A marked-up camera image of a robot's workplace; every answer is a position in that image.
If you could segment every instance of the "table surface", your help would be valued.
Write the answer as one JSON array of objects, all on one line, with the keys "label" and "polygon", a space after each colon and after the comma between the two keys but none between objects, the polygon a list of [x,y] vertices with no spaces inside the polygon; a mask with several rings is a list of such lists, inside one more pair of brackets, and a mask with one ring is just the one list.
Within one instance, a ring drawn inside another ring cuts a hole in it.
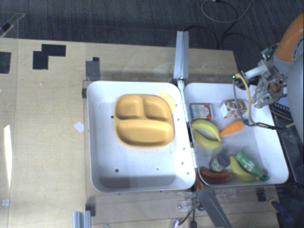
[{"label": "table surface", "polygon": [[[148,80],[159,73],[170,78],[175,48],[1,40],[0,51],[12,53],[10,73],[0,74],[0,110],[13,119],[13,163],[10,191],[1,185],[2,197],[10,192],[10,204],[1,207],[0,223],[10,228],[72,227],[73,212],[84,211],[87,202],[85,136],[74,127],[84,122],[86,61],[100,58],[102,79]],[[42,44],[66,45],[66,56],[49,57],[48,70],[33,70],[33,51],[41,51]],[[237,71],[230,51],[190,49],[189,57],[192,81],[229,83]],[[267,199],[277,199],[275,187],[265,192]],[[257,200],[255,189],[216,193],[233,227],[279,227],[276,214],[267,202]],[[92,227],[108,223],[111,228],[167,228],[172,214],[182,218],[186,213],[177,212],[176,193],[163,195],[162,207],[146,200],[126,201],[119,209],[118,195],[101,196],[108,212],[96,218]],[[197,211],[196,220],[199,228],[213,227],[205,211]],[[181,227],[188,226],[189,221]]]}]

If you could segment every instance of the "yellow banana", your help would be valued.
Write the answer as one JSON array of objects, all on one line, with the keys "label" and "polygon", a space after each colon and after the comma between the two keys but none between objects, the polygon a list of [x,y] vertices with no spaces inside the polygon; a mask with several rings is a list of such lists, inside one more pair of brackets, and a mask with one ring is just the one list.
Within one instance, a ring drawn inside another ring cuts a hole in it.
[{"label": "yellow banana", "polygon": [[242,169],[242,167],[239,165],[239,163],[233,156],[230,156],[230,169],[243,182],[250,182],[256,180],[256,177],[252,176],[251,174]]},{"label": "yellow banana", "polygon": [[201,135],[198,131],[196,131],[194,128],[191,128],[191,129],[192,129],[194,141],[197,144],[199,144],[200,146],[202,146],[206,149],[209,149],[209,150],[215,150],[222,145],[222,143],[219,141],[213,141],[213,140],[207,139],[206,137]]},{"label": "yellow banana", "polygon": [[216,137],[216,139],[219,142],[222,142],[222,140],[221,140],[221,138],[219,136],[219,129],[218,129],[218,127],[215,124],[213,124],[212,122],[210,122],[210,121],[207,121],[207,120],[204,120],[204,119],[197,119],[197,120],[194,120],[191,123],[191,127],[205,129],[208,132],[210,132],[214,137]]}]

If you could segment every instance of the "yellow tube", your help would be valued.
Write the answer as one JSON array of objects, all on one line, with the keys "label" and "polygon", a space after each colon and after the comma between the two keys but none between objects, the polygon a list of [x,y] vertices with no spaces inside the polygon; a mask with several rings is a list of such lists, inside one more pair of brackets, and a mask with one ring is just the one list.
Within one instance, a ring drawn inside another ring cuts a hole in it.
[{"label": "yellow tube", "polygon": [[292,62],[292,53],[295,44],[299,38],[303,35],[304,27],[304,13],[301,13],[288,27],[287,31],[283,35],[279,46],[275,51],[275,55],[278,59],[285,62]]}]

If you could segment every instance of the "carrot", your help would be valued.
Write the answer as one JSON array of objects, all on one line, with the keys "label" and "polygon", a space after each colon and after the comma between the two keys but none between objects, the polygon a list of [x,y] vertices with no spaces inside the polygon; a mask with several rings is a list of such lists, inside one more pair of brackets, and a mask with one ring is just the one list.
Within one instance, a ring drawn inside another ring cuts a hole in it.
[{"label": "carrot", "polygon": [[244,123],[241,120],[235,121],[232,124],[230,124],[228,127],[226,127],[224,130],[222,130],[219,135],[223,136],[230,133],[235,133],[238,131],[241,131],[244,128]]}]

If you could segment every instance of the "red sausage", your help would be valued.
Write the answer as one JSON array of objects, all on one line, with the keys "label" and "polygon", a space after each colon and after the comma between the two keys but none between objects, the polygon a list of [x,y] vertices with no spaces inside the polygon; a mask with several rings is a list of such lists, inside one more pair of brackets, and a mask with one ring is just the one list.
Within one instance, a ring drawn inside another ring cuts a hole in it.
[{"label": "red sausage", "polygon": [[221,172],[212,172],[206,169],[200,169],[200,174],[204,178],[208,178],[211,180],[224,180],[229,177],[228,171],[221,171]]}]

